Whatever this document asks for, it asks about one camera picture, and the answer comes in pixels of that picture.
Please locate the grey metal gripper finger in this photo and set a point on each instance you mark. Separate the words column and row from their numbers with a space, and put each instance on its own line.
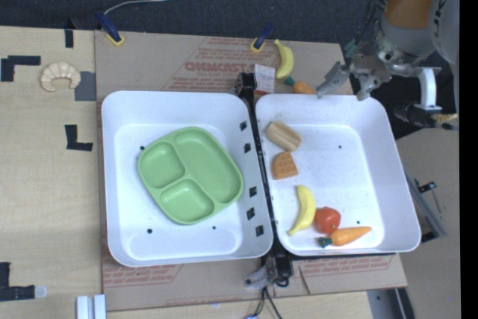
column 366, row 87
column 332, row 81

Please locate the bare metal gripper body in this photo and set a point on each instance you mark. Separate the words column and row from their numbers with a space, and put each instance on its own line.
column 373, row 65

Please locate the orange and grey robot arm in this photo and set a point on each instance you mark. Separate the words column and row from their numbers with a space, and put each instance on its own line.
column 411, row 7

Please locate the orange carrot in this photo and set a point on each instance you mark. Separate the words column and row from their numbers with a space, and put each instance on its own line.
column 303, row 87
column 347, row 235

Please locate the yellow banana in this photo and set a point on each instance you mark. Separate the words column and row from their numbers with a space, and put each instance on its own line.
column 306, row 207
column 285, row 59

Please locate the white packet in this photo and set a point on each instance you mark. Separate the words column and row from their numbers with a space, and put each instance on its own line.
column 264, row 78

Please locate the tan bread roll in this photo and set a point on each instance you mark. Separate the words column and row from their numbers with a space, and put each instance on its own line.
column 283, row 136

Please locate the white plastic tray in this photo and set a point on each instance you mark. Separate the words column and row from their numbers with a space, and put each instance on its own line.
column 347, row 175
column 123, row 175

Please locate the orange waffle biscuit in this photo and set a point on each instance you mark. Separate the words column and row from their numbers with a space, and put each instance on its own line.
column 284, row 166

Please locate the thin black rod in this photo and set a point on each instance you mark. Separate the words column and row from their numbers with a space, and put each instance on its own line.
column 260, row 160

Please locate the red tomato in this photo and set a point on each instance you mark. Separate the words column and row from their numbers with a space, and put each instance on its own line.
column 327, row 220

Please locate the green divided plate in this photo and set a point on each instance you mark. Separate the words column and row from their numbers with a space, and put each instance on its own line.
column 194, row 172

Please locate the brown cardboard board, red print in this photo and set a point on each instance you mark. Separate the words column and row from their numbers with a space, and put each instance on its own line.
column 149, row 59

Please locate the beige croissant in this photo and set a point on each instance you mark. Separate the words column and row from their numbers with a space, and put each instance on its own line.
column 59, row 72

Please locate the black cylinder on white bracket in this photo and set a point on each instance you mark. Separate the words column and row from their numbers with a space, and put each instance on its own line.
column 428, row 87

